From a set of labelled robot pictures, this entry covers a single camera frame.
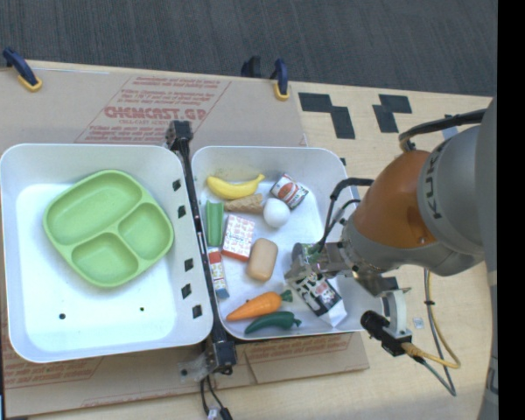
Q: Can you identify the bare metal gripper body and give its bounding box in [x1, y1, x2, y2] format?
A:
[318, 241, 400, 298]

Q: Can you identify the tan bread loaf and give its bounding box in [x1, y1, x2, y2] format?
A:
[245, 237, 280, 284]

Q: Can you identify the green divided plate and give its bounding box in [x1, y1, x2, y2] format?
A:
[42, 169, 176, 290]

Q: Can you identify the green celery stick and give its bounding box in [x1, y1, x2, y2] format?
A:
[205, 199, 226, 249]

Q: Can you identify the black block with thin wires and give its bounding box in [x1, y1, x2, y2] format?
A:
[177, 338, 240, 383]
[164, 120, 195, 151]

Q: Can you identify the black cylinder on white bracket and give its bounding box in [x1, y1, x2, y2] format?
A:
[360, 288, 415, 359]

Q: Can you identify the red and white can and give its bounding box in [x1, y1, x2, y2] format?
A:
[269, 172, 311, 211]

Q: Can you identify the brown cardboard board red print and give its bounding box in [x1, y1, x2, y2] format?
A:
[0, 59, 371, 420]

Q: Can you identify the tan ice cream cone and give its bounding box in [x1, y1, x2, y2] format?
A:
[223, 192, 264, 215]

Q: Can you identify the slim red white blue carton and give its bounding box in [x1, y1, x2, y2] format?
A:
[206, 247, 231, 300]

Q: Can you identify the orange carrot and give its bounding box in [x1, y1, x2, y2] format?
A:
[225, 289, 295, 323]

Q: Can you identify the dark green pepper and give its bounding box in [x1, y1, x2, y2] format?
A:
[243, 311, 303, 336]

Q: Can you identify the red and white carton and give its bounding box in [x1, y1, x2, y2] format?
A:
[220, 213, 256, 263]

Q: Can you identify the yellow banana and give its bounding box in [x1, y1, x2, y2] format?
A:
[206, 172, 267, 201]

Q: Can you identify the white egg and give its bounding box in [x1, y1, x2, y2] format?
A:
[262, 197, 291, 229]

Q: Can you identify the black and white milk carton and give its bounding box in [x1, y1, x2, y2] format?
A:
[288, 274, 348, 328]

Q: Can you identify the white plastic tray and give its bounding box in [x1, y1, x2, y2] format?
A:
[0, 143, 215, 364]
[190, 145, 384, 341]

